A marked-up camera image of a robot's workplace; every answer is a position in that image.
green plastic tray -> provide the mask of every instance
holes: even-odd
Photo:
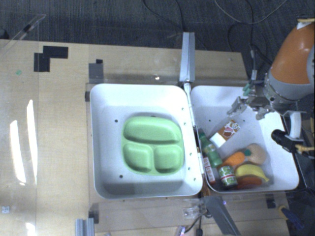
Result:
[[[180,127],[158,117],[131,117],[122,131],[125,165],[146,175],[169,175],[184,163],[184,142]]]

black cable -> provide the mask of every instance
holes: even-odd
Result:
[[[196,230],[196,235],[195,236],[202,236],[203,235],[203,231],[201,229],[201,219],[202,219],[202,216],[199,219],[199,228]]]
[[[203,214],[199,215],[199,216],[195,219],[195,221],[192,223],[192,225],[189,226],[188,229],[185,230],[185,234],[188,233],[188,232],[195,226],[195,224],[198,222],[198,220],[199,220],[203,215],[205,215],[205,214],[207,214],[207,213],[208,213],[208,211],[205,211]]]
[[[272,62],[266,57],[266,55],[264,55],[261,50],[253,44],[252,42],[252,39],[253,39],[253,30],[254,30],[254,24],[253,24],[253,21],[254,21],[254,16],[253,16],[253,9],[252,9],[252,5],[251,3],[248,1],[248,0],[244,0],[246,2],[246,4],[250,7],[250,11],[251,11],[251,23],[246,23],[246,22],[236,22],[234,24],[232,24],[228,30],[227,30],[227,34],[226,34],[226,38],[227,38],[227,44],[228,44],[228,47],[230,49],[230,51],[233,52],[233,49],[232,49],[232,46],[231,46],[231,41],[230,41],[230,33],[232,31],[232,29],[235,27],[235,26],[238,26],[238,25],[244,25],[244,26],[250,26],[251,27],[251,30],[250,30],[250,39],[249,39],[249,47],[250,47],[250,50],[252,52],[254,52],[254,57],[252,57],[252,65],[253,65],[253,70],[256,69],[256,55],[258,55],[263,62],[267,63],[268,65],[271,65]],[[267,42],[266,42],[266,39],[264,37],[263,34],[260,34],[261,36],[263,36],[263,40],[265,42],[265,45],[266,45],[266,49],[267,49]]]
[[[277,10],[279,10],[288,0],[284,0],[276,9],[274,9],[273,11],[271,11],[267,16],[265,16],[263,19],[261,20],[258,20],[258,21],[252,21],[251,23],[247,23],[247,24],[259,24],[261,23],[262,21],[264,21],[265,19],[267,19],[269,16],[271,16],[272,14],[274,14]],[[229,13],[227,13],[217,2],[217,0],[214,0],[215,4],[217,5],[217,7],[219,7],[219,9],[225,14],[227,15],[228,17],[230,17],[231,19],[233,19],[234,21],[236,22],[239,22],[239,23],[243,23],[242,21],[234,18],[233,16],[231,16]]]
[[[159,15],[158,13],[154,12],[152,9],[150,9],[146,3],[146,0],[142,0],[142,3],[144,5],[144,7],[150,11],[153,15],[155,15],[157,18],[165,21],[165,22],[168,22],[169,24],[172,24],[174,25],[176,28],[178,28],[181,33],[185,32],[185,31],[188,31],[186,26],[185,26],[185,22],[184,22],[184,18],[183,18],[183,13],[182,13],[182,9],[178,3],[177,0],[174,0],[175,3],[176,3],[176,6],[178,8],[178,11],[179,11],[179,20],[180,20],[180,23],[179,24],[176,24],[175,22],[167,19],[167,18],[164,18],[163,16]],[[203,42],[195,35],[195,39],[201,44],[201,46],[205,49],[205,50],[208,50],[208,48],[203,44]]]

can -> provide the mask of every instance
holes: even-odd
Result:
[[[226,165],[220,167],[218,172],[221,183],[224,185],[225,188],[232,188],[237,185],[237,179],[232,166]]]

green bottle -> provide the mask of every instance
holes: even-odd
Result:
[[[217,152],[216,147],[207,139],[205,133],[199,133],[199,139],[201,141],[201,150],[207,155],[210,161],[211,168],[216,168],[222,164],[222,160]]]

bottle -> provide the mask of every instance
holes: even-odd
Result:
[[[205,133],[199,133],[201,141],[201,150],[209,158],[211,168],[216,168],[222,164],[222,160],[217,152],[216,147],[206,138]]]
[[[214,185],[216,183],[216,178],[214,174],[215,169],[211,168],[211,164],[207,156],[203,156],[203,165],[205,167],[206,175],[207,175],[210,185]]]

